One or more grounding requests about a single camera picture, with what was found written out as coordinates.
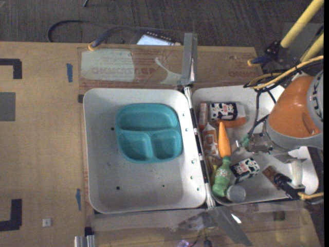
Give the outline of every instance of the dark floor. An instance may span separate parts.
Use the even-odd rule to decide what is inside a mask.
[[[0,41],[47,42],[46,32],[62,20],[92,21],[69,24],[53,33],[55,42],[90,42],[107,25],[194,31],[198,44],[266,46],[283,35],[312,0],[0,0]],[[324,22],[324,8],[312,23]],[[324,245],[323,205],[311,208]]]

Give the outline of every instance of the yellow pole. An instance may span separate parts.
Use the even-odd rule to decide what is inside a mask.
[[[307,61],[313,58],[322,48],[324,44],[324,33],[318,37],[309,50],[300,58],[300,62]]]
[[[299,33],[303,30],[306,24],[312,19],[312,17],[319,11],[323,6],[324,0],[313,0],[304,13],[299,17],[297,22],[289,30],[287,35],[281,41],[283,48],[289,48],[290,44],[295,40]]]

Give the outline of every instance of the teal bowl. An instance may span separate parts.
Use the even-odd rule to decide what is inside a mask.
[[[182,152],[179,120],[167,105],[126,105],[117,112],[115,127],[119,150],[131,162],[167,162]]]

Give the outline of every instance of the green bottle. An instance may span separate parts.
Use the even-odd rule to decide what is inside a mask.
[[[231,158],[229,156],[225,156],[223,157],[223,164],[216,171],[215,183],[211,190],[217,197],[225,197],[226,195],[228,184],[230,183],[231,176],[233,175],[230,165]]]

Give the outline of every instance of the gray square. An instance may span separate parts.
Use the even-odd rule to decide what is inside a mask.
[[[16,93],[0,93],[0,121],[15,121]]]

